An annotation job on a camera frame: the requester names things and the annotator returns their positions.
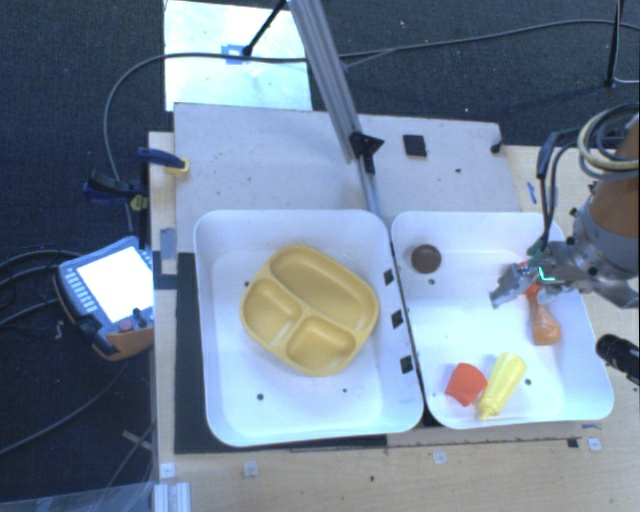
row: black carpet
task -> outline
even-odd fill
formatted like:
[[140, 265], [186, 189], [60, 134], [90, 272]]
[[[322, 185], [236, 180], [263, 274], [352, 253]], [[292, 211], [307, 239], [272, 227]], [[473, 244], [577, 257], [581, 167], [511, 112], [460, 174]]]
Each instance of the black carpet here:
[[[109, 173], [102, 113], [111, 87], [135, 63], [163, 52], [163, 3], [0, 2], [0, 264], [31, 246], [85, 253], [126, 234], [122, 209], [87, 205], [81, 189], [91, 171]], [[623, 21], [640, 25], [640, 4], [626, 4]], [[339, 53], [562, 20], [612, 21], [615, 8], [602, 0], [325, 0], [324, 7]], [[638, 40], [637, 31], [623, 29], [622, 78], [638, 77]], [[638, 101], [636, 85], [603, 86], [610, 41], [611, 25], [579, 23], [396, 52], [349, 67], [347, 78], [360, 112], [492, 121], [505, 142], [538, 145], [550, 131]], [[312, 100], [322, 109], [313, 84]], [[147, 132], [170, 128], [163, 67], [154, 64], [127, 81], [113, 104], [111, 142], [125, 180], [139, 177], [134, 151]], [[51, 263], [34, 259], [9, 272]], [[0, 282], [9, 275], [0, 272]], [[0, 322], [39, 303], [39, 295], [50, 297], [49, 275], [3, 286]], [[85, 403], [122, 367], [101, 360], [68, 325], [54, 339], [60, 318], [52, 307], [0, 329], [0, 452]], [[34, 326], [41, 329], [25, 329]], [[149, 426], [148, 370], [148, 355], [136, 357], [79, 417], [0, 456], [0, 502], [107, 485], [132, 447], [123, 430], [141, 434]], [[143, 479], [148, 462], [139, 450], [115, 484]]]

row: wooden table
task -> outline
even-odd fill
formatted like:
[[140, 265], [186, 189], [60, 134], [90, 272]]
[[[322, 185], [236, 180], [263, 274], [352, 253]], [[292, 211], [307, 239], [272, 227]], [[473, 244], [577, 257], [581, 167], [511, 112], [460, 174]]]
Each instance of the wooden table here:
[[[153, 147], [171, 150], [172, 134], [151, 134]], [[539, 211], [527, 182], [533, 182], [537, 149], [503, 147], [523, 211]], [[159, 232], [175, 226], [175, 178], [151, 169], [151, 229], [154, 250]], [[566, 212], [580, 207], [590, 180], [571, 154], [562, 160], [556, 221], [571, 232]], [[165, 261], [164, 273], [175, 272]], [[613, 333], [638, 344], [638, 311], [620, 311], [597, 296], [585, 296], [596, 338]], [[174, 377], [176, 292], [155, 292], [155, 407], [157, 456], [164, 480], [190, 482], [196, 511], [631, 511], [640, 504], [640, 417], [638, 389], [611, 368], [615, 393], [612, 414], [593, 426], [572, 426], [579, 437], [570, 447], [549, 425], [550, 440], [457, 444], [446, 435], [420, 436], [411, 446], [337, 451], [268, 450], [175, 455]], [[588, 438], [601, 449], [590, 447]], [[245, 462], [259, 473], [246, 477]]]

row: white screen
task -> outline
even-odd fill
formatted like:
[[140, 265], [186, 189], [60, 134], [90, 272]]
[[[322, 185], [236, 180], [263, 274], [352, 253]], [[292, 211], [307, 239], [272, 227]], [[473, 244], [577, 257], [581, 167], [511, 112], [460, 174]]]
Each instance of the white screen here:
[[133, 247], [78, 268], [80, 277], [111, 322], [153, 306], [151, 269]]

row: yellow divided plate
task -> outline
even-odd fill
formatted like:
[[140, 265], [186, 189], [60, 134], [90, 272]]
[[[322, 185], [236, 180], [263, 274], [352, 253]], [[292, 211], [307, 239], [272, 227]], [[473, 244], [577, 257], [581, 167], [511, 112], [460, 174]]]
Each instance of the yellow divided plate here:
[[342, 370], [379, 315], [371, 287], [307, 245], [288, 245], [264, 264], [240, 303], [246, 331], [264, 348], [316, 377]]

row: green light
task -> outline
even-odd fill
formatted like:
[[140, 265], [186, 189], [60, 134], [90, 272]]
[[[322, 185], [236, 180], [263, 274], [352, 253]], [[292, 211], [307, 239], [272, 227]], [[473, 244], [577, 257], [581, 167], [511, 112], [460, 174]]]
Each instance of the green light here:
[[538, 267], [538, 275], [540, 276], [540, 279], [542, 279], [543, 281], [555, 281], [556, 278], [555, 277], [547, 277], [544, 275], [544, 272], [542, 271], [542, 267]]

